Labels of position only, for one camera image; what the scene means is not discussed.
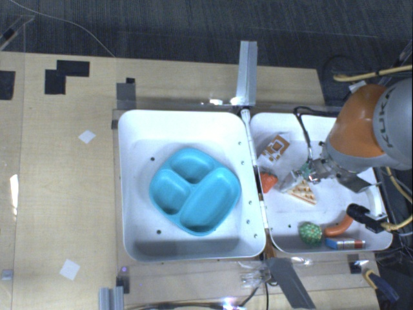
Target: battery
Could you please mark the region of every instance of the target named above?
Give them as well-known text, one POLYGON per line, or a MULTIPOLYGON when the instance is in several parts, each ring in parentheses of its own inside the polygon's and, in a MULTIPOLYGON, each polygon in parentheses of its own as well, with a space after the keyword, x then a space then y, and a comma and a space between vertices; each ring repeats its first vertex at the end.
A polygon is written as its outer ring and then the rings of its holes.
POLYGON ((363 249, 366 247, 366 241, 354 238, 326 238, 325 244, 337 250, 363 249))

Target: green ball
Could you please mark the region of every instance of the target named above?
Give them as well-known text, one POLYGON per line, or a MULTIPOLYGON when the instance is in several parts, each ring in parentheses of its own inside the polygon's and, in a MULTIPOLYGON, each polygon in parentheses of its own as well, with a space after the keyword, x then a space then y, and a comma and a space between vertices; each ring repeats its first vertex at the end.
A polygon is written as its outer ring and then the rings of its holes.
POLYGON ((299 237, 307 245, 321 244, 321 237, 323 236, 323 232, 321 231, 320 226, 314 223, 305 222, 301 224, 298 231, 299 237))

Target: toy sink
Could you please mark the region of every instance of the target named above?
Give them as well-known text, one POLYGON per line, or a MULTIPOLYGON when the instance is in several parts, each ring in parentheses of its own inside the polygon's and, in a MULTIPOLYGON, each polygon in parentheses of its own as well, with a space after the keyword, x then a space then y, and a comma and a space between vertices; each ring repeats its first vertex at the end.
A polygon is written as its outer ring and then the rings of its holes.
MULTIPOLYGON (((303 120, 317 157, 317 144, 325 140, 334 119, 305 116, 303 120)), ((290 133, 280 179, 305 162, 307 147, 292 114, 257 114, 249 128, 257 153, 276 133, 290 133)), ((323 228, 339 222, 350 203, 370 208, 373 198, 383 204, 377 188, 354 194, 336 180, 323 180, 311 185, 317 205, 272 189, 264 194, 263 215, 246 127, 241 118, 227 112, 129 110, 119 119, 118 140, 123 245, 131 260, 254 257, 264 249, 265 226, 272 231, 273 243, 287 253, 337 252, 304 244, 299 224, 310 221, 323 228), (209 181, 212 174, 217 176, 209 181), (209 185, 207 191, 202 184, 209 185)), ((376 182, 372 169, 360 176, 376 182)), ((365 240, 367 251, 386 249, 392 241, 391 234, 374 234, 358 223, 345 236, 365 240)))

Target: wooden table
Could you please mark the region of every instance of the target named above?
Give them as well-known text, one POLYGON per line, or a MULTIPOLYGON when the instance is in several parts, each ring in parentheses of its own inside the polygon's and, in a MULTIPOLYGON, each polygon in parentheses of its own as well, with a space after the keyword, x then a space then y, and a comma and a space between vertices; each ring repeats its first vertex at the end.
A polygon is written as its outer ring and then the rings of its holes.
MULTIPOLYGON (((1 141, 11 151, 7 155, 21 154, 20 164, 1 175, 3 182, 18 173, 20 182, 17 224, 2 217, 0 226, 2 269, 12 267, 14 260, 12 309, 97 309, 99 288, 113 287, 117 275, 111 129, 116 83, 135 78, 138 99, 228 100, 235 95, 237 66, 2 52, 0 70, 6 68, 16 71, 16 84, 13 100, 0 101, 6 135, 1 141), (66 95, 45 95, 45 70, 56 69, 58 59, 89 61, 90 76, 67 77, 66 95), (96 135, 89 144, 78 138, 86 130, 96 135), (14 255, 5 244, 15 245, 14 255), (59 274, 66 259, 80 265, 74 280, 59 274)), ((258 101, 324 104, 315 70, 259 67, 257 79, 258 101)), ((2 185, 2 192, 9 187, 2 185)), ((5 202, 0 203, 2 212, 10 206, 5 202)), ((377 271, 373 254, 361 259, 377 271)), ((297 269, 317 308, 377 309, 375 292, 360 274, 349 273, 345 260, 318 256, 313 266, 297 269)), ((178 271, 189 275, 172 270, 163 276, 161 264, 138 265, 143 288, 136 294, 141 301, 250 292, 241 288, 234 262, 202 266, 195 273, 185 271, 193 263, 181 265, 178 271), (215 286, 209 285, 211 277, 216 277, 215 286)), ((270 294, 271 309, 290 309, 280 288, 271 287, 270 294)), ((257 295, 249 309, 265 308, 263 289, 257 295)), ((132 298, 125 296, 129 304, 132 298)), ((8 309, 7 300, 3 303, 8 309)))

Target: blue plate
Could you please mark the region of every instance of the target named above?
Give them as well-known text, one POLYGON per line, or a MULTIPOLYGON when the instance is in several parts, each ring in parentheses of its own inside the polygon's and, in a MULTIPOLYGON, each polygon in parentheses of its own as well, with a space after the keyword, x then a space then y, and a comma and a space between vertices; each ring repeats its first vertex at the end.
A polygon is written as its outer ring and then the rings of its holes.
POLYGON ((172 155, 149 186, 154 206, 171 222, 196 236, 213 232, 240 195, 241 185, 236 175, 193 148, 172 155))

